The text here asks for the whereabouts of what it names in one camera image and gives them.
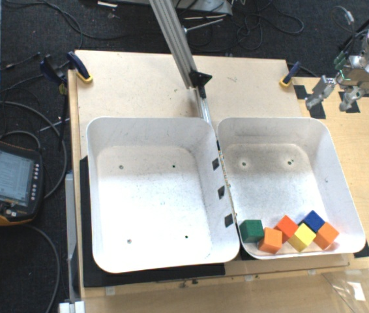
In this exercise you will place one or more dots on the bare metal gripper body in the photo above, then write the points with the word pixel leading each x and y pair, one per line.
pixel 365 73

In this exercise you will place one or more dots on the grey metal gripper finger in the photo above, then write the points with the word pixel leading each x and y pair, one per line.
pixel 319 91
pixel 350 98

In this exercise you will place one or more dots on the white plastic tray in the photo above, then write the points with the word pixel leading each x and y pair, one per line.
pixel 152 201
pixel 279 187

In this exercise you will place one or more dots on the blue cube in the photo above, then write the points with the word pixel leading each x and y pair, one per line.
pixel 314 220

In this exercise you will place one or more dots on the dark orange cube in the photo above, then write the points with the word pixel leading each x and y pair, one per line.
pixel 287 226

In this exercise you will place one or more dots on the yellow cube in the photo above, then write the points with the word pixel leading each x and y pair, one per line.
pixel 302 237

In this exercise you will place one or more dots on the green cube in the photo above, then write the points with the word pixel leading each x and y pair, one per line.
pixel 251 231

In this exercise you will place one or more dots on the pale wood board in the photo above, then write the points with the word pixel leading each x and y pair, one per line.
pixel 132 86

